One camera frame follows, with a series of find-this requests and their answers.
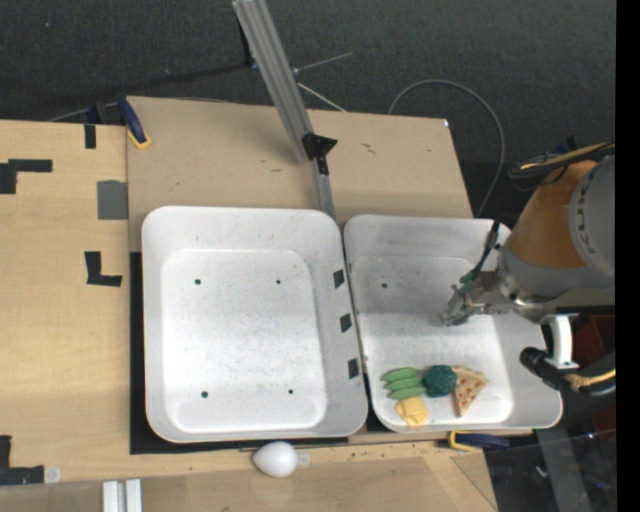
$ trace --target toy pizza slice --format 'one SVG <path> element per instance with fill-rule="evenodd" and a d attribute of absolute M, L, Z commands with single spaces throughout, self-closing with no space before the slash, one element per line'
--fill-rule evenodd
<path fill-rule="evenodd" d="M 455 366 L 452 369 L 458 376 L 453 393 L 456 414 L 460 417 L 467 412 L 480 391 L 484 389 L 489 381 L 480 372 L 470 368 Z"/>

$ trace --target white tray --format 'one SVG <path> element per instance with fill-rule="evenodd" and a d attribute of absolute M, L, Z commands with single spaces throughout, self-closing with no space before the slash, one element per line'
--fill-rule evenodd
<path fill-rule="evenodd" d="M 340 231 L 314 210 L 142 227 L 146 412 L 172 442 L 346 436 L 367 399 Z"/>
<path fill-rule="evenodd" d="M 417 431 L 545 428 L 562 414 L 560 394 L 525 369 L 525 347 L 545 349 L 539 326 L 515 313 L 478 315 L 445 327 L 440 313 L 451 285 L 479 260 L 490 220 L 363 215 L 345 227 L 345 248 L 373 408 L 396 432 L 416 432 L 394 410 L 380 377 L 413 366 L 467 366 L 489 380 L 467 413 L 451 396 L 424 401 L 427 424 Z M 500 240 L 508 229 L 501 226 Z M 485 269 L 495 268 L 495 251 Z"/>

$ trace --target gray tape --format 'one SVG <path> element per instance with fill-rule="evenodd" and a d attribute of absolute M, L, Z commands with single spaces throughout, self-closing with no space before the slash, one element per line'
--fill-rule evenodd
<path fill-rule="evenodd" d="M 117 180 L 99 181 L 98 219 L 126 220 L 129 218 L 128 188 Z"/>

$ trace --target dark background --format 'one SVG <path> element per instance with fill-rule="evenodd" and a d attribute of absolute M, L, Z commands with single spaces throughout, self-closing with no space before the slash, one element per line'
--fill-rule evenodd
<path fill-rule="evenodd" d="M 386 113 L 421 80 L 479 95 L 505 134 L 505 160 L 615 139 L 613 0 L 270 0 L 299 80 L 348 111 Z M 271 104 L 242 66 L 231 1 L 21 0 L 0 5 L 0 118 L 49 120 L 126 95 Z M 303 92 L 310 108 L 329 109 Z M 413 90 L 397 114 L 444 117 L 474 211 L 500 138 L 480 102 L 455 87 Z M 71 118 L 81 121 L 82 118 Z M 506 176 L 484 217 L 517 214 L 529 194 Z"/>

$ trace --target white computer mouse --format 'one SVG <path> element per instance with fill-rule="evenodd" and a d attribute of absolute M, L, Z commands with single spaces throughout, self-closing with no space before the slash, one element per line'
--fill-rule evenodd
<path fill-rule="evenodd" d="M 264 474 L 276 478 L 289 476 L 298 467 L 298 454 L 285 441 L 274 441 L 253 453 L 253 463 Z"/>

